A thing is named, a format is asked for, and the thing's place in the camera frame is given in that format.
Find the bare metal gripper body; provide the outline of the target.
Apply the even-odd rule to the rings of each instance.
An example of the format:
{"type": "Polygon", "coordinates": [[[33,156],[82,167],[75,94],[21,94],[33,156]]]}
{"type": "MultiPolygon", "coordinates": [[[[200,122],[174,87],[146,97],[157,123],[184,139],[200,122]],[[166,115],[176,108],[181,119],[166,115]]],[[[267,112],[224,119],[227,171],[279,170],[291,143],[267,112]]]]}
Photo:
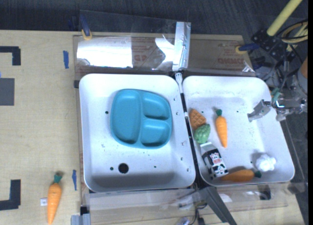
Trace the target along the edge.
{"type": "Polygon", "coordinates": [[[276,110],[276,120],[281,122],[290,114],[301,114],[308,112],[308,104],[305,98],[278,98],[273,100],[272,107],[276,110]]]}

